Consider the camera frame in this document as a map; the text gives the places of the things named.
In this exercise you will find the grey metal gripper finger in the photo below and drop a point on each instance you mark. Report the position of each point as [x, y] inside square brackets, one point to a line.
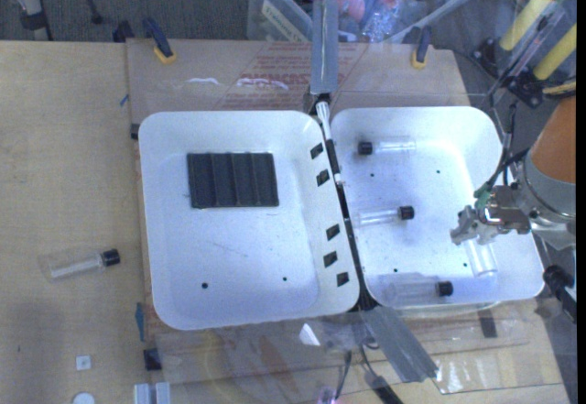
[463, 226]
[486, 230]

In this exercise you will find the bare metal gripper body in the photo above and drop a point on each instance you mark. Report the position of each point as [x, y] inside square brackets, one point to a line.
[509, 210]

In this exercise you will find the clear bottle with black cap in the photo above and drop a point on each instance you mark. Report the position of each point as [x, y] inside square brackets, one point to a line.
[389, 147]
[419, 291]
[483, 261]
[382, 215]
[75, 264]

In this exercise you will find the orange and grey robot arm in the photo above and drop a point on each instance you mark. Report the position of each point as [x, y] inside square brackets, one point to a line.
[556, 150]

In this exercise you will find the white plastic tray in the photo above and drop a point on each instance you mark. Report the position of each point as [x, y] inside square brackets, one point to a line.
[435, 191]
[238, 251]

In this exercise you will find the thin black and white rod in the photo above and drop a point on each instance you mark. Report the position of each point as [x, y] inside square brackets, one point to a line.
[333, 155]

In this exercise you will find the black ribbed rack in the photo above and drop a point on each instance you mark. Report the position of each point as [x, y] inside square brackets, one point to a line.
[232, 180]

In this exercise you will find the brown cardboard board red print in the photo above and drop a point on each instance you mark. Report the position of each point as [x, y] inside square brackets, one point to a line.
[206, 77]

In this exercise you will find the black cylinder on white bracket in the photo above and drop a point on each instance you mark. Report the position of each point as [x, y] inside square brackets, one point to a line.
[559, 285]

